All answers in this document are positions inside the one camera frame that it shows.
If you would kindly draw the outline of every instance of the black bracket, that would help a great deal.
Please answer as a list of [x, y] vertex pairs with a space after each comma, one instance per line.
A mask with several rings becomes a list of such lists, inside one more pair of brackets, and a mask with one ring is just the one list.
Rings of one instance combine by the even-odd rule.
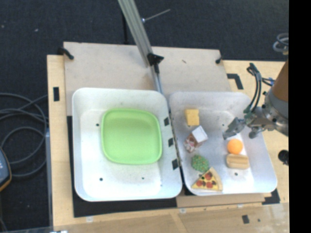
[[224, 59], [224, 56], [220, 55], [220, 57], [217, 60], [215, 60], [215, 63], [219, 64], [221, 62], [221, 60], [223, 60], [223, 59]]
[[59, 47], [59, 48], [58, 48], [57, 54], [58, 54], [58, 55], [63, 55], [63, 54], [65, 54], [65, 55], [68, 56], [69, 59], [71, 59], [71, 60], [74, 59], [74, 56], [71, 55], [71, 54], [69, 53], [69, 51], [68, 51], [66, 48], [63, 48], [63, 47]]
[[147, 58], [148, 58], [149, 64], [151, 66], [154, 66], [155, 72], [160, 73], [159, 63], [164, 59], [164, 57], [153, 54], [153, 53], [148, 53]]
[[239, 90], [243, 90], [244, 89], [243, 85], [242, 85], [242, 82], [241, 82], [241, 79], [240, 79], [238, 74], [228, 73], [227, 74], [227, 78], [228, 79], [234, 79]]

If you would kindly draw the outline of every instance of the orange ball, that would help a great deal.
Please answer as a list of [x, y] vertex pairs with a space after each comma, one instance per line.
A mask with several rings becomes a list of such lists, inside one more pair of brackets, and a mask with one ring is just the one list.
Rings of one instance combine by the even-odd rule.
[[239, 139], [231, 139], [227, 144], [229, 153], [239, 154], [243, 149], [243, 142]]

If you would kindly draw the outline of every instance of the green square plate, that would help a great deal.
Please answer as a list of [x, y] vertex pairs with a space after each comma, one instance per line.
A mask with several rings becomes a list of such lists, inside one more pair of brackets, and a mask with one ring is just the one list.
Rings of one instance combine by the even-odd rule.
[[162, 155], [160, 125], [150, 112], [110, 109], [103, 116], [101, 130], [104, 154], [112, 162], [150, 164]]

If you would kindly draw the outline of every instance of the toy pizza slice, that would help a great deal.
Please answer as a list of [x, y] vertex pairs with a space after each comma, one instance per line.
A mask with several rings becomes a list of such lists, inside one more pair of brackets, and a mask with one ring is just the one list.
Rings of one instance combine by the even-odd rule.
[[222, 191], [223, 184], [216, 170], [211, 167], [191, 186], [191, 188]]

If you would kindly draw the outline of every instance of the cable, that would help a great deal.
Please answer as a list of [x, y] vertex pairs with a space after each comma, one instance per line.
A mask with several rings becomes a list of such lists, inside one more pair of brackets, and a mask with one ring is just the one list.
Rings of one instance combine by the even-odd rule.
[[[29, 161], [34, 155], [36, 155], [39, 150], [41, 149], [44, 141], [45, 141], [45, 135], [47, 132], [47, 127], [48, 127], [48, 118], [44, 115], [42, 109], [36, 104], [37, 102], [46, 99], [48, 96], [44, 95], [41, 96], [35, 100], [30, 100], [24, 96], [21, 95], [16, 95], [16, 94], [12, 94], [12, 93], [0, 93], [0, 97], [11, 97], [11, 98], [16, 98], [16, 99], [20, 99], [23, 100], [25, 102], [27, 102], [27, 104], [19, 107], [19, 108], [7, 108], [7, 109], [2, 109], [0, 110], [0, 121], [10, 118], [10, 117], [16, 117], [16, 116], [28, 116], [31, 117], [32, 119], [43, 123], [43, 130], [40, 131], [34, 127], [28, 127], [28, 126], [24, 126], [24, 127], [18, 127], [15, 128], [14, 130], [10, 131], [2, 140], [1, 142], [1, 147], [3, 148], [5, 142], [11, 137], [11, 135], [13, 135], [14, 133], [18, 132], [18, 131], [22, 131], [22, 130], [28, 130], [28, 131], [34, 131], [36, 133], [38, 133], [42, 138], [37, 146], [37, 148], [28, 156], [17, 160], [17, 161], [9, 161], [10, 165], [16, 165], [16, 164], [22, 164], [24, 163], [24, 165], [26, 164], [27, 161]], [[37, 113], [30, 113], [28, 111], [26, 111], [26, 108], [29, 107], [35, 107], [36, 110], [38, 111]], [[37, 173], [44, 165], [46, 164], [46, 159], [39, 165], [39, 167], [37, 167], [36, 169], [27, 172], [27, 173], [23, 173], [23, 174], [16, 174], [16, 173], [12, 173], [12, 177], [27, 177], [27, 176], [31, 176], [35, 173]]]
[[250, 63], [249, 64], [249, 67], [246, 69], [250, 74], [252, 74], [253, 76], [255, 76], [255, 80], [256, 80], [256, 90], [255, 90], [255, 94], [253, 96], [253, 99], [252, 101], [250, 102], [249, 104], [249, 110], [251, 112], [254, 112], [254, 110], [256, 109], [258, 103], [259, 103], [259, 100], [260, 100], [260, 94], [261, 94], [261, 81], [262, 81], [262, 78], [261, 78], [261, 74], [260, 72], [258, 71], [258, 69], [256, 68], [256, 66], [253, 64], [253, 63]]
[[268, 85], [268, 86], [272, 86], [272, 85], [274, 84], [275, 80], [274, 80], [274, 79], [271, 79], [271, 78], [269, 78], [269, 79], [267, 79], [267, 78], [262, 78], [262, 82], [265, 83], [265, 84]]
[[276, 52], [281, 52], [287, 55], [289, 52], [289, 34], [280, 33], [276, 36], [276, 42], [273, 44], [273, 49]]
[[5, 226], [4, 221], [2, 220], [2, 217], [0, 217], [0, 225], [1, 225], [1, 228], [2, 228], [3, 232], [7, 232], [8, 231], [8, 229]]

